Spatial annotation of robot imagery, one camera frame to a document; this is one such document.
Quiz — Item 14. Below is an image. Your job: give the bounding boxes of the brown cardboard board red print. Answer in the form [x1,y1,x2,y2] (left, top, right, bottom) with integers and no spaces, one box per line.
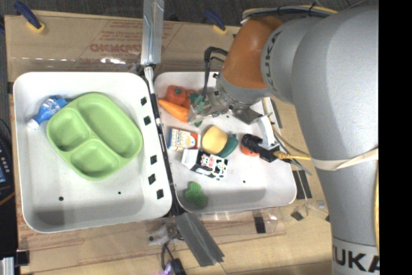
[5,9,333,274]

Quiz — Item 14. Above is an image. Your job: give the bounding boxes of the yellow round toy fruit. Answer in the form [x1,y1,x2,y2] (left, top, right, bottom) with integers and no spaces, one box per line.
[201,125,229,155]

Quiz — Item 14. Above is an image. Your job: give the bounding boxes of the red toy vegetable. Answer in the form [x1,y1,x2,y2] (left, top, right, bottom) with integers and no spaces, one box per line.
[181,90,201,110]

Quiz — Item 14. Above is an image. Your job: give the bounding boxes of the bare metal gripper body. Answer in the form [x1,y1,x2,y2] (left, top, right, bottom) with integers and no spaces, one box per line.
[203,90,263,126]

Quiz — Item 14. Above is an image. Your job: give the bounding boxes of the cow print milk carton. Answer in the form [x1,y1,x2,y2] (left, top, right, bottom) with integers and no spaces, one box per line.
[180,148,230,181]

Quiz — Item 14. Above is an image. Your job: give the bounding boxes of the green toy grapes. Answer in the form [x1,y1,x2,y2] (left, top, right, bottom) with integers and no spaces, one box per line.
[183,181,209,209]

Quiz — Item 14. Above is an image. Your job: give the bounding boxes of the dark green toy vegetable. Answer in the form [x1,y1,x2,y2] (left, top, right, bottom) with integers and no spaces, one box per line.
[218,134,240,159]

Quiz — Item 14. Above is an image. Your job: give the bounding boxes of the orange carrot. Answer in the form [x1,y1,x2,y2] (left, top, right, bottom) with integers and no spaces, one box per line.
[157,98,191,124]

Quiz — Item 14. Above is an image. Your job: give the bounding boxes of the blue and white packet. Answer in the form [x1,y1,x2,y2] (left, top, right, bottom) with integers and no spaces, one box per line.
[26,95,69,131]

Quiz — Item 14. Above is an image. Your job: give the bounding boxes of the orange toy bell pepper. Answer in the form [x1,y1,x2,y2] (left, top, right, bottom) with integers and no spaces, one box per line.
[165,84,188,106]

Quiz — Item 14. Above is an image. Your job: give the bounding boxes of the orange round toy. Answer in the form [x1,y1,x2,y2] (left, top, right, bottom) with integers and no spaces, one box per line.
[240,142,260,157]

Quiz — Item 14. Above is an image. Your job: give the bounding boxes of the green divided plate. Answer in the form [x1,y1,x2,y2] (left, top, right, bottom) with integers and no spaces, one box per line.
[46,91,144,182]

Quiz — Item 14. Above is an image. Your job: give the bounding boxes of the white plastic tray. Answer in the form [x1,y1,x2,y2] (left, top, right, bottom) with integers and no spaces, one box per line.
[153,71,297,214]
[12,71,173,234]

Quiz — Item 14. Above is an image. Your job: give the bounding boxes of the white orange and blue carton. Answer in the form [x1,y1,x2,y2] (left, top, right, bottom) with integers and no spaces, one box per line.
[167,128,200,152]

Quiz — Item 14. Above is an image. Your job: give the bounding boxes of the black cylinder on white bracket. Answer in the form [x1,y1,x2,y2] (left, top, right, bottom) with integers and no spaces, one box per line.
[240,114,281,164]

